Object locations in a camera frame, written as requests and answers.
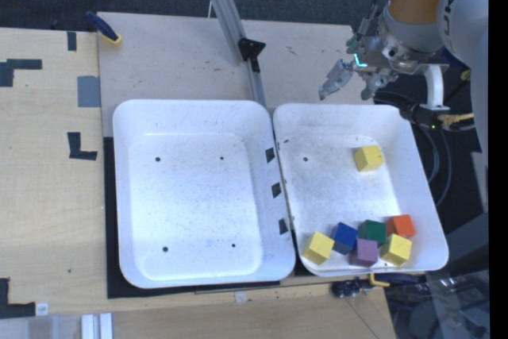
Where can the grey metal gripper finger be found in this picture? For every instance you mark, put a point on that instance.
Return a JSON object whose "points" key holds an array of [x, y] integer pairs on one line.
{"points": [[374, 86], [336, 79]]}

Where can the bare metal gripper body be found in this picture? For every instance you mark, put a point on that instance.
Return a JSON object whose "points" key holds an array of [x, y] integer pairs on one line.
{"points": [[377, 59]]}

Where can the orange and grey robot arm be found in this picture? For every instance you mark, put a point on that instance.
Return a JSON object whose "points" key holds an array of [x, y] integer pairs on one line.
{"points": [[464, 8]]}

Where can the yellow cube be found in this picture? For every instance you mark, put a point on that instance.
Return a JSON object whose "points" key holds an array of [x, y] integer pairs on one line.
{"points": [[368, 158], [396, 250], [317, 248]]}

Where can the white plastic tray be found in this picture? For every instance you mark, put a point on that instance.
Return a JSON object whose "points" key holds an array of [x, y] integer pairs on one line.
{"points": [[333, 186], [190, 190]]}

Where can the orange cube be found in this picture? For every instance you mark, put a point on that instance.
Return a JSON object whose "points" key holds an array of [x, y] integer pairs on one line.
{"points": [[401, 225]]}

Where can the green cube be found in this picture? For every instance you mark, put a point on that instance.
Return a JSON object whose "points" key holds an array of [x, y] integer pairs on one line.
{"points": [[373, 231]]}

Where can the blue cube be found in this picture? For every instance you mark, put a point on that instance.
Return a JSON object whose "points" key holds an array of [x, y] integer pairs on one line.
{"points": [[344, 236]]}

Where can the purple cube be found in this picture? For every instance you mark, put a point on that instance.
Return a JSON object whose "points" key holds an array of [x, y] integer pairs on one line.
{"points": [[365, 252]]}

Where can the pale wood board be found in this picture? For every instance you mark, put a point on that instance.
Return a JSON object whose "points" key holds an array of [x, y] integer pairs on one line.
{"points": [[170, 63]]}

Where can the black cylinder on white bracket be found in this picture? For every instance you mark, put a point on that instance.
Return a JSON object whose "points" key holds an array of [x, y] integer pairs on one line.
{"points": [[436, 87]]}

